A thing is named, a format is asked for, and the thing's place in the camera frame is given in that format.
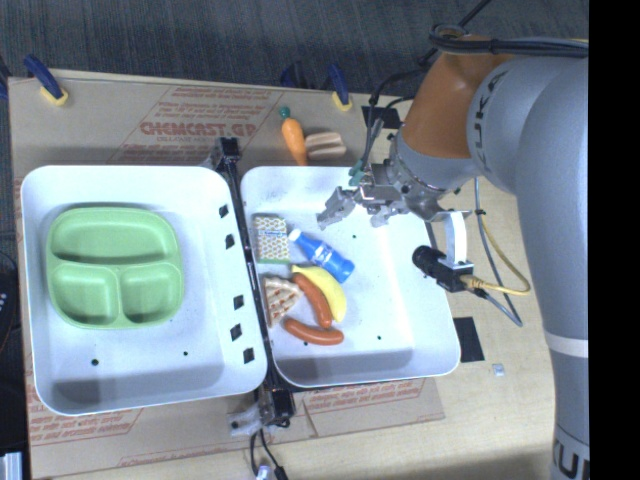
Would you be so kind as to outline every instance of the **table surface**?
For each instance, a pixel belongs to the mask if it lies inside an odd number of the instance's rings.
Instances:
[[[368,96],[352,97],[355,104],[366,105]],[[408,109],[408,103],[402,105],[401,115]],[[372,160],[385,158],[387,148],[386,141],[378,140]],[[29,163],[28,148],[14,144],[13,152],[18,156],[14,158],[18,165]],[[530,279],[514,196],[484,179],[480,181],[480,196],[492,234],[509,259]],[[446,196],[442,206],[475,208],[473,183],[467,183],[457,195]],[[476,264],[475,273],[492,281],[475,218],[470,217],[466,222],[468,257]],[[442,248],[444,235],[437,225],[435,230]],[[505,284],[520,286],[495,254],[494,257]],[[503,300],[499,294],[496,298]],[[461,363],[452,373],[436,378],[445,418],[270,446],[289,478],[537,480],[549,477],[554,389],[535,293],[512,297],[524,321],[522,328],[489,302],[469,293],[448,294],[448,300],[453,317],[473,318],[485,359]],[[261,447],[257,448],[256,456],[267,458]],[[64,478],[122,477],[122,469],[112,469]],[[253,478],[248,450],[132,466],[126,477]]]

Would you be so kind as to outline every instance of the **yellow cable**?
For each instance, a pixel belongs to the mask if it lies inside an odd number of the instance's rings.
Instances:
[[[520,271],[513,265],[513,263],[511,263],[511,261],[509,261],[509,259],[502,252],[502,250],[498,246],[498,243],[495,241],[495,239],[493,238],[493,235],[491,234],[491,232],[489,231],[489,228],[487,227],[487,223],[484,220],[484,215],[480,215],[480,221],[482,222],[482,229],[484,229],[484,232],[486,233],[487,238],[491,242],[491,245],[493,246],[493,248],[496,250],[496,253],[498,254],[498,256],[500,256],[502,261],[504,261],[507,267],[509,267],[509,270],[511,270],[511,272],[513,272],[516,275],[516,277],[518,277],[518,279],[522,281],[522,283],[525,285],[525,288],[523,290],[515,290],[512,288],[507,288],[505,286],[500,286],[499,284],[488,283],[474,275],[460,276],[460,281],[462,281],[468,288],[484,288],[487,290],[496,290],[502,293],[507,293],[509,295],[527,295],[531,291],[531,285],[529,284],[529,281],[527,281],[527,278],[520,273]]]

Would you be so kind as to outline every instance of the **blue bottle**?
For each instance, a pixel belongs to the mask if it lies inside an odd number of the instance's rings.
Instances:
[[[289,240],[300,246],[311,263],[324,268],[339,283],[344,283],[355,268],[351,261],[343,258],[330,245],[304,235],[299,229],[289,233]]]

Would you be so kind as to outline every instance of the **yellow clamp tip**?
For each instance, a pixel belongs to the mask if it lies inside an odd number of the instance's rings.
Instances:
[[[42,94],[49,101],[49,103],[53,103],[56,107],[61,107],[67,102],[69,93],[62,88],[60,88],[60,90],[62,91],[62,96],[60,96],[59,98],[55,98],[53,94],[47,91],[47,89],[45,89],[44,87],[40,87],[40,94]]]
[[[349,103],[347,103],[346,105],[344,103],[342,103],[340,101],[340,96],[338,96],[338,93],[336,91],[333,91],[333,94],[331,95],[331,98],[333,99],[333,102],[336,104],[336,107],[338,107],[343,112],[346,112],[347,110],[349,110],[353,106],[353,103],[351,102],[351,99],[349,99]]]

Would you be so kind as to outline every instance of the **black hole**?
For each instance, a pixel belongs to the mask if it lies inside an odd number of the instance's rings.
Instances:
[[[243,352],[243,355],[244,355],[244,364],[250,363],[256,357],[253,354],[253,349],[252,348],[245,349],[245,351]]]
[[[234,325],[229,332],[231,333],[231,340],[235,341],[242,336],[242,327],[240,327],[240,324]]]

